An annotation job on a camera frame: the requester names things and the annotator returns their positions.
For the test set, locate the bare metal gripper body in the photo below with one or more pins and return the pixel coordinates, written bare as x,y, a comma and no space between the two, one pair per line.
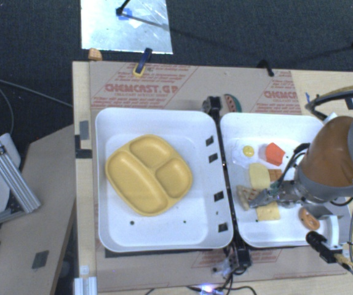
287,194

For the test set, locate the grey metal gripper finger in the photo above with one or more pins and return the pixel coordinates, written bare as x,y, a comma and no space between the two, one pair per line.
258,202
265,192

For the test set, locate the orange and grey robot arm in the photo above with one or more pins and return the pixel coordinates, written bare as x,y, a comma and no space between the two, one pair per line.
333,152

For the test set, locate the yellow cheese slice with holes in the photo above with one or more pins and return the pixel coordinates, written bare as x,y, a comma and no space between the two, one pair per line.
269,213

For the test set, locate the tan pizza slice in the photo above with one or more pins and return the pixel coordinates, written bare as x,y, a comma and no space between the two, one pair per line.
243,195

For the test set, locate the plain yellow cheese slice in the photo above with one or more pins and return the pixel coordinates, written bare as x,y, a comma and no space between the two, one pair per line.
259,175

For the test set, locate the brown waffle biscuit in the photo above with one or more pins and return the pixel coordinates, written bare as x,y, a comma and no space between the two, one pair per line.
275,174
94,54

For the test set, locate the brown pretzel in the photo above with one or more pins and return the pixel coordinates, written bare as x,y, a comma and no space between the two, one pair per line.
308,219

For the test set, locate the orange and white carton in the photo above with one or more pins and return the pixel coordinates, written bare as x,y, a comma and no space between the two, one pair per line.
273,154

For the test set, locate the white fried egg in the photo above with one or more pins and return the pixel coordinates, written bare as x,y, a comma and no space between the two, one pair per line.
244,154

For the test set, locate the thin black rod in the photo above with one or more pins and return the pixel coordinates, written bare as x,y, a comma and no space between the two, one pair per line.
225,171

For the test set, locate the white plastic tray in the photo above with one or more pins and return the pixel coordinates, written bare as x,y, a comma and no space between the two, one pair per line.
275,128
201,226

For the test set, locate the red and green watermelon slice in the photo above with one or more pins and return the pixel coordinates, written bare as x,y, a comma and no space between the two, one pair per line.
232,103

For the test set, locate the yellow divided plate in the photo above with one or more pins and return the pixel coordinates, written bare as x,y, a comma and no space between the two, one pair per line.
147,174

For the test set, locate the brown cardboard board, red print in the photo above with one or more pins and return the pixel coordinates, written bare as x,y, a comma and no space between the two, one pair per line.
179,84

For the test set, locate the black cylinder on white bracket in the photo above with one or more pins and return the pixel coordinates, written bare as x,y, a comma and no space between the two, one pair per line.
325,244

